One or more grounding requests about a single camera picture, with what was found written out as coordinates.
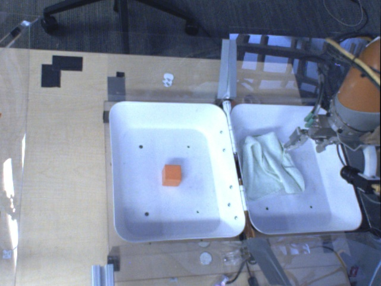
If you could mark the orange cube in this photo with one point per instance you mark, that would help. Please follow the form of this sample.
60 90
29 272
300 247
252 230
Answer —
171 175

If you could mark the black office chair base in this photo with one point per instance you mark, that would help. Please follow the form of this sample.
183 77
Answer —
122 1

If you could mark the pale green cloth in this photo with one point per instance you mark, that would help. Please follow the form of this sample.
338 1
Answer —
265 165

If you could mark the black cylinder on white bracket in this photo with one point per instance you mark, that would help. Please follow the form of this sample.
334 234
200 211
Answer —
364 181

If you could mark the white plastic tray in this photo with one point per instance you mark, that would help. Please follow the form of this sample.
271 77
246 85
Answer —
324 189
166 124

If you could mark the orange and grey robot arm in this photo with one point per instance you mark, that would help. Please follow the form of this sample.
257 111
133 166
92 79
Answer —
361 82

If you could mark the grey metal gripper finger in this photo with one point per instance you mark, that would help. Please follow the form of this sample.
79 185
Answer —
294 145
299 134

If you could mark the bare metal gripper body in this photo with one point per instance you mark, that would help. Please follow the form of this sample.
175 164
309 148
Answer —
326 131

